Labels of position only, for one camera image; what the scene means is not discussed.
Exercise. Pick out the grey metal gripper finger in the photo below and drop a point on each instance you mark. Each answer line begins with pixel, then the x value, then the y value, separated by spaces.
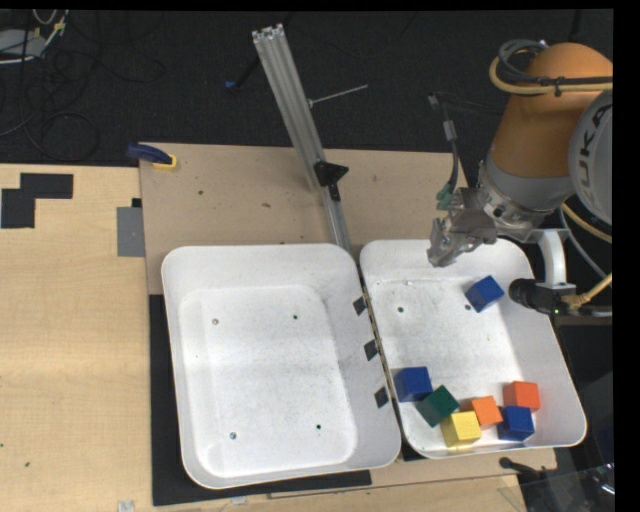
pixel 435 242
pixel 454 251

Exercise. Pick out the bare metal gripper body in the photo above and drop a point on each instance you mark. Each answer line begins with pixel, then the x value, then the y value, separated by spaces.
pixel 475 220

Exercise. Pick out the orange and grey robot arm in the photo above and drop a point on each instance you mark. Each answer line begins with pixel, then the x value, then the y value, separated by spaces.
pixel 540 135

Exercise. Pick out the blue cube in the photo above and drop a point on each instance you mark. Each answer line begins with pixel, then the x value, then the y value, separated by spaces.
pixel 412 384
pixel 484 293
pixel 516 423

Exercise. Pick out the white plastic tray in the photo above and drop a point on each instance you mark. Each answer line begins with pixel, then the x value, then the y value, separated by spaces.
pixel 270 370
pixel 450 345

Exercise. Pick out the green cube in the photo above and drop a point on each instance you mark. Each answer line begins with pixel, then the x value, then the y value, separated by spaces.
pixel 437 406

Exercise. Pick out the orange cube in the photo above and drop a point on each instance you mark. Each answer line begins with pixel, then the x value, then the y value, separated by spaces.
pixel 521 395
pixel 487 411

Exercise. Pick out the yellow cube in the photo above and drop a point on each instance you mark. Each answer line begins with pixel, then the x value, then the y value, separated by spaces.
pixel 461 429

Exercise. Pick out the pale wood board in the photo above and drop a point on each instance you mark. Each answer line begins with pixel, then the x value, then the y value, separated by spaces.
pixel 240 200

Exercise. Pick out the black cylinder on white bracket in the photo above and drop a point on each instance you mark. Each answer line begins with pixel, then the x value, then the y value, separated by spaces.
pixel 537 295

